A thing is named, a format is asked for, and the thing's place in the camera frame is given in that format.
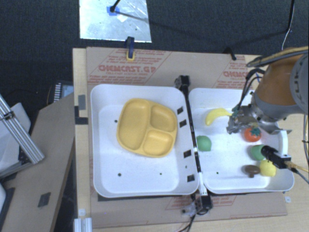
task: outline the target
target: orange toy tomato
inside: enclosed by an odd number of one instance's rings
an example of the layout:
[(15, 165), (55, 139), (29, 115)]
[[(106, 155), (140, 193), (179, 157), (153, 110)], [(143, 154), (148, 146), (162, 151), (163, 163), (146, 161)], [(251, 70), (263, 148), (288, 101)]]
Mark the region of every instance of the orange toy tomato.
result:
[(261, 138), (261, 131), (258, 127), (249, 127), (245, 130), (244, 136), (248, 142), (256, 142)]

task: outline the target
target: yellow banana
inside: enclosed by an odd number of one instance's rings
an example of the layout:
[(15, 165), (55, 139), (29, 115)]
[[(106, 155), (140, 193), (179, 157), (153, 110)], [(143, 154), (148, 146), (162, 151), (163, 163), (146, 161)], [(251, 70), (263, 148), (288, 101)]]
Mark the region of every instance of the yellow banana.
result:
[(217, 118), (217, 117), (221, 117), (221, 116), (231, 116), (232, 114), (229, 113), (227, 110), (225, 110), (224, 108), (216, 108), (211, 110), (205, 119), (205, 124), (207, 126), (210, 126), (213, 121)]

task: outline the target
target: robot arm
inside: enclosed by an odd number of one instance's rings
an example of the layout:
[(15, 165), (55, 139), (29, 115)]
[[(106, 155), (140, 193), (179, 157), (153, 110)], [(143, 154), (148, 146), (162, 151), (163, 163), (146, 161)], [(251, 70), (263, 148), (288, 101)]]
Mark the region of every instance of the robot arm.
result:
[[(279, 133), (277, 121), (290, 114), (308, 114), (308, 47), (285, 50), (281, 53), (257, 58), (247, 64), (258, 67), (270, 64), (259, 86), (252, 95), (251, 103), (241, 106), (249, 86), (244, 87), (240, 103), (233, 109), (227, 132), (237, 133), (241, 128), (259, 126), (269, 134)], [(254, 72), (263, 73), (261, 69)]]

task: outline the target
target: dark gray carpet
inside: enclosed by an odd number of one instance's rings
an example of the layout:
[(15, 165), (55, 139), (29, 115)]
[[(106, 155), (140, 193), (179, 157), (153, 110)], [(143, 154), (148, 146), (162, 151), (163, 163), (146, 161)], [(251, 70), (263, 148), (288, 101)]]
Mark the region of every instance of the dark gray carpet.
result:
[[(285, 46), (308, 45), (309, 0), (296, 0)], [(279, 51), (291, 0), (147, 0), (153, 43), (137, 48), (236, 54)], [(123, 47), (79, 39), (78, 0), (0, 0), (0, 94), (29, 114), (46, 105), (50, 86), (72, 80), (74, 47)]]

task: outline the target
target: yellow toy lemon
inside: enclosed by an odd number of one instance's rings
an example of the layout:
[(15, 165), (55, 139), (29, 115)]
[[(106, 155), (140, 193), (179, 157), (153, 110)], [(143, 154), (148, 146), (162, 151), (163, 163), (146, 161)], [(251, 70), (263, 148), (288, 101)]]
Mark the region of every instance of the yellow toy lemon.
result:
[(276, 167), (269, 160), (263, 160), (260, 164), (261, 175), (274, 177), (276, 175)]

